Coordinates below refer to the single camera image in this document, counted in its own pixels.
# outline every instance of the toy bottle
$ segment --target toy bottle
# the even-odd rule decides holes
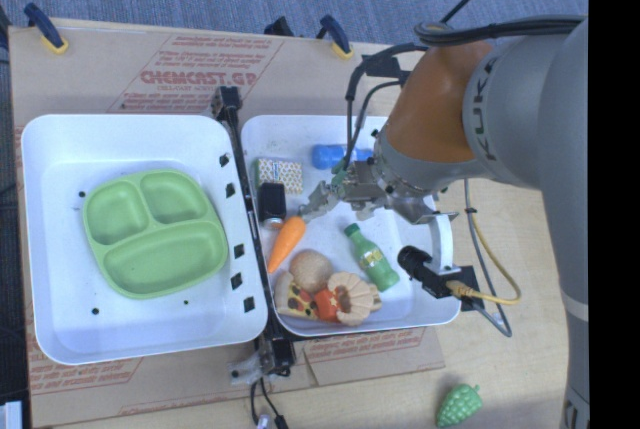
[[[360,267],[380,292],[400,281],[400,276],[391,268],[387,257],[375,243],[360,233],[360,227],[356,223],[347,226],[344,233],[355,246]]]
[[[311,163],[317,169],[333,168],[346,153],[346,145],[315,145],[311,150]],[[351,152],[351,160],[366,161],[372,154],[371,150],[354,148]]]

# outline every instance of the toy cookie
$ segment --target toy cookie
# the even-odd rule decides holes
[[[374,307],[370,285],[357,274],[347,272],[332,274],[327,288],[316,293],[314,300],[320,319],[347,326],[362,324]]]

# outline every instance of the wooden table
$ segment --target wooden table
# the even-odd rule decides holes
[[[67,25],[73,27],[80,24],[67,22]],[[105,29],[117,27],[109,24],[102,26]],[[379,45],[359,47],[361,52],[368,53],[382,48]],[[18,53],[14,53],[12,49],[12,58],[16,55]],[[279,70],[286,71],[286,62],[281,63],[279,66],[269,66],[274,76],[281,75],[278,73]],[[295,72],[309,69],[308,65],[298,64],[295,58],[292,59],[291,66]],[[106,72],[108,68],[109,65],[104,61],[98,61],[95,65],[98,72]],[[270,95],[267,94],[269,96],[265,96],[264,99],[254,97],[255,103],[249,110],[274,113],[279,107],[284,107],[284,110],[291,111],[291,105],[278,105],[278,101],[283,101],[282,97],[286,97],[287,94],[295,99],[291,103],[298,104],[301,110],[309,107],[300,105],[306,99],[316,97],[314,100],[322,102],[333,95],[341,97],[345,87],[344,72],[351,67],[340,68],[342,70],[339,73],[339,87],[332,88],[333,92],[329,90],[322,99],[317,98],[313,90],[305,91],[299,84],[282,82],[277,90]],[[316,73],[324,75],[326,72],[322,73],[320,69]],[[38,112],[52,112],[51,107],[58,107],[63,112],[77,111],[74,104],[77,105],[78,101],[72,101],[67,95],[61,93],[60,98],[53,104],[50,100],[32,100],[33,103],[27,104],[27,101],[21,99],[21,92],[14,91],[14,100],[17,101],[20,110],[30,113],[20,116],[23,120],[28,120]],[[49,91],[44,98],[51,96]],[[393,90],[376,95],[371,103],[371,113],[388,114],[396,97],[397,91]],[[99,96],[96,95],[95,98],[88,98],[83,102],[87,105],[87,112],[97,110],[91,104],[98,99]],[[326,112],[322,103],[315,106],[314,110],[317,113]],[[521,302],[505,307],[513,336],[506,338],[501,335],[475,312],[461,313],[452,323],[437,327],[445,368],[273,394],[271,400],[286,417],[289,427],[435,427],[435,414],[442,399],[451,387],[459,383],[479,385],[479,393],[484,402],[483,408],[465,422],[465,429],[558,427],[568,362],[567,331],[541,194],[486,180],[472,180],[470,185],[472,203],[478,210],[480,228],[493,252],[522,289]],[[462,182],[454,183],[440,196],[438,207],[443,211],[462,212],[452,223],[455,262],[458,265],[474,264],[478,275],[481,276],[463,212]],[[512,297],[513,292],[509,284],[503,280],[490,261],[488,264],[498,294],[506,298]],[[481,290],[487,291],[482,279],[480,287]],[[496,312],[495,306],[490,303],[487,304],[487,308],[492,313]],[[258,396],[256,406],[259,413],[270,413],[262,396]],[[87,429],[253,427],[248,398],[85,422],[81,425]],[[59,427],[71,428],[77,425]]]

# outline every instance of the small box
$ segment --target small box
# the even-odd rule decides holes
[[[302,194],[302,163],[259,158],[256,161],[258,187],[265,182],[284,184],[287,194]]]

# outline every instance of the cardboard sheet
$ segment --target cardboard sheet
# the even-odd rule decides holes
[[[237,85],[241,123],[258,114],[344,114],[344,92],[362,54],[343,60],[326,40],[238,35],[54,19],[69,49],[56,55],[36,28],[11,28],[11,77],[18,189],[20,136],[43,114],[210,114],[220,85]],[[417,60],[402,58],[409,68]],[[367,85],[363,80],[357,102]],[[389,90],[378,100],[393,97]],[[370,112],[376,114],[376,101]],[[33,331],[24,199],[20,199],[34,427],[124,416],[244,397],[227,364],[248,358],[253,343],[69,367],[39,349]],[[444,367],[435,331],[414,328],[296,343],[290,378],[273,391],[350,382]]]

